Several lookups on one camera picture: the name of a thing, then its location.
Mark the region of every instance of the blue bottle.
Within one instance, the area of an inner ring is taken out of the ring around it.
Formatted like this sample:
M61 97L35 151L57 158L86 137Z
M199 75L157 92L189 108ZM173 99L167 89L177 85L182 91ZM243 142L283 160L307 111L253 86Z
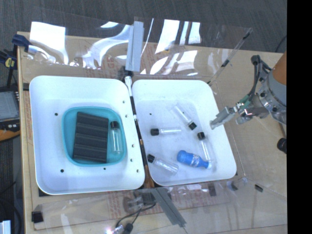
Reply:
M193 166L193 167L205 167L208 168L209 166L209 162L208 161L204 161L200 156L196 155L196 154L191 154L188 153L184 150L181 150L180 152L178 152L177 157L176 157L177 161Z

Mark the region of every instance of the glass vial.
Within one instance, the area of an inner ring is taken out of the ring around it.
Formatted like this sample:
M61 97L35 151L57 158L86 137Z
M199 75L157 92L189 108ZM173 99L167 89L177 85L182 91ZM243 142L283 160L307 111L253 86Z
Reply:
M187 164L187 165L192 166L192 167L208 168L208 166L209 166L208 161L204 161L200 156L198 156L196 154L188 153L184 150L181 150L178 152L176 159L177 159L177 161L184 163L184 164Z
M205 159L206 159L206 161L209 162L208 169L210 169L212 167L213 158L212 158L210 151L208 151L208 144L207 144L206 136L205 136L204 132L200 132L197 134L197 137L199 139L201 149L204 152Z
M179 166L177 164L174 164L169 161L162 160L160 158L156 158L155 156L148 154L147 155L147 160L149 163L152 163L163 170L167 171L171 175L175 175L179 169Z
M171 134L179 134L182 132L180 127L167 127L167 128L153 128L151 129L151 135L171 135Z
M181 105L175 105L172 108L172 112L177 115L191 130L197 126L188 113L181 107Z
M121 153L122 152L121 131L118 127L117 121L111 122L110 139L111 139L111 150L114 153Z

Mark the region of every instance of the blue tray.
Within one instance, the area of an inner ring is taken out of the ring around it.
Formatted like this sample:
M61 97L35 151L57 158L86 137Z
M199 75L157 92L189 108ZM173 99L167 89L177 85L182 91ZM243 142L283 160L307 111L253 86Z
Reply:
M74 148L74 139L75 139L75 130L76 130L76 120L77 113L83 112L90 115L100 116L108 118L109 126L112 121L117 121L120 126L121 136L122 136L122 147L123 152L117 154L111 151L111 143L108 134L107 142L107 162L100 163L95 161L83 160L83 159L73 159L73 148ZM68 109L62 117L62 137L63 145L65 149L65 154L67 158L78 166L102 166L102 165L113 165L121 162L126 156L127 146L124 129L122 126L121 118L116 112L109 108L104 107L75 107Z

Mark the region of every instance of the clear plastic tube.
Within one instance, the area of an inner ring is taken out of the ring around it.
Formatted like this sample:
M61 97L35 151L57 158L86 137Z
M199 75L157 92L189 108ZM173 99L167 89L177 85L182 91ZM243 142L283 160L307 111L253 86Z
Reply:
M171 135L171 134L179 134L182 132L180 127L166 127L166 128L152 128L151 135Z
M192 118L188 113L181 107L181 105L176 104L172 108L172 112L177 115L187 126L193 130L197 125L193 122Z
M208 169L210 169L213 166L214 159L212 157L212 151L208 148L207 138L205 137L205 134L203 132L198 133L197 137L199 139L201 149L203 150L203 153L205 155L205 159L209 162Z
M111 150L115 153L121 153L122 152L121 131L118 128L117 121L111 122L110 139L111 139Z
M153 156L151 154L147 155L147 160L149 163L152 163L152 164L162 168L163 170L167 171L171 175L175 175L179 170L179 166L177 164L174 164L174 163L169 162L169 161L165 161L165 160L160 159L160 158L156 158L155 156Z

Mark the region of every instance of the gray carpet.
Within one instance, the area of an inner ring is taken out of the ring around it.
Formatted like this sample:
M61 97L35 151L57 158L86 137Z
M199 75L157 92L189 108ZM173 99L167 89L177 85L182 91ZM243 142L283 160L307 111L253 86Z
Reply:
M287 46L287 0L0 0L0 50L12 50L17 31L30 31L38 8L125 24L138 16L251 27L241 49L283 53ZM55 20L52 13L40 17ZM78 28L69 19L62 22ZM0 86L6 85L7 75L0 65ZM1 192L13 182L12 140L0 143L0 159ZM10 202L12 189L2 195Z

